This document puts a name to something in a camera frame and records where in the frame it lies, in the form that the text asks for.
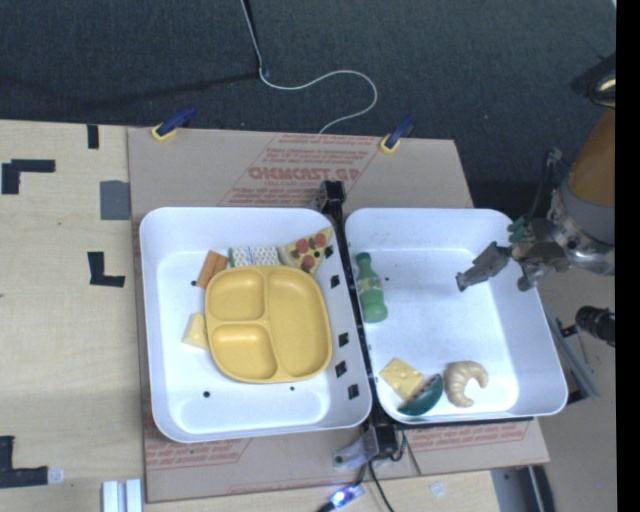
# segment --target orange object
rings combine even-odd
[[[569,174],[569,188],[590,203],[615,205],[616,113],[606,111]]]
[[[227,258],[226,256],[218,254],[214,251],[209,251],[202,265],[202,269],[200,270],[200,275],[198,276],[198,280],[196,281],[196,286],[206,289],[209,281],[211,281],[211,278],[221,270],[227,268],[228,263],[229,258]]]

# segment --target white cable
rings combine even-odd
[[[373,90],[373,100],[371,101],[371,103],[369,104],[369,106],[367,108],[365,108],[364,110],[360,110],[359,112],[356,112],[354,114],[349,114],[347,116],[344,117],[340,117],[338,119],[335,119],[333,121],[331,121],[330,123],[326,124],[322,130],[320,130],[319,133],[324,133],[325,130],[327,130],[329,127],[333,126],[334,124],[338,124],[341,123],[342,121],[346,121],[347,119],[352,119],[354,117],[358,117],[361,115],[366,114],[367,112],[369,112],[378,102],[378,89],[376,88],[376,85],[373,83],[373,80],[371,80],[367,75],[365,75],[364,73],[361,73],[360,71],[354,71],[352,69],[339,69],[336,71],[331,71],[329,73],[326,73],[318,78],[316,78],[315,80],[311,80],[311,82],[308,82],[306,84],[302,84],[302,85],[297,85],[297,86],[283,86],[283,85],[276,85],[271,83],[269,80],[267,80],[267,78],[264,76],[264,73],[262,71],[262,54],[260,53],[260,48],[258,47],[258,41],[256,40],[256,36],[253,32],[253,27],[251,25],[251,19],[249,18],[249,13],[247,12],[247,7],[245,5],[244,0],[240,0],[240,4],[242,5],[242,12],[244,13],[244,18],[247,22],[247,27],[249,28],[249,34],[251,35],[251,42],[253,43],[253,48],[255,50],[256,53],[256,57],[258,58],[258,74],[260,75],[260,80],[262,80],[262,82],[273,88],[273,89],[277,89],[279,91],[300,91],[302,89],[306,89],[307,87],[311,87],[312,85],[317,84],[318,82],[320,82],[321,80],[324,80],[325,78],[329,78],[331,76],[334,75],[355,75],[355,76],[359,76],[360,78],[363,78],[364,80],[366,80],[366,82],[371,86],[371,89]]]

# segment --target yellow plate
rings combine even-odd
[[[205,315],[213,359],[235,380],[308,379],[331,359],[331,328],[322,291],[302,270],[223,270],[209,281]]]

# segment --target green bottle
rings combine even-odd
[[[357,254],[356,263],[360,268],[356,284],[363,320],[367,323],[382,322],[387,318],[388,311],[387,306],[384,305],[380,277],[371,268],[371,255],[368,252]]]

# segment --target black tape marking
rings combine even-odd
[[[2,164],[2,194],[16,195],[20,193],[21,172],[47,172],[56,170],[55,160],[11,160]]]
[[[87,125],[87,147],[89,149],[100,149],[100,132],[97,124]]]
[[[13,467],[13,440],[13,436],[0,437],[0,489],[48,484],[47,466],[20,469]]]
[[[55,160],[11,160],[11,165],[19,172],[56,172]]]
[[[15,195],[20,192],[20,172],[11,164],[2,164],[2,193]]]
[[[89,270],[91,271],[91,279],[89,284],[98,286],[114,286],[122,288],[124,286],[125,276],[105,276],[104,275],[104,253],[88,252]]]
[[[130,218],[129,184],[123,181],[101,181],[100,219],[129,220]]]

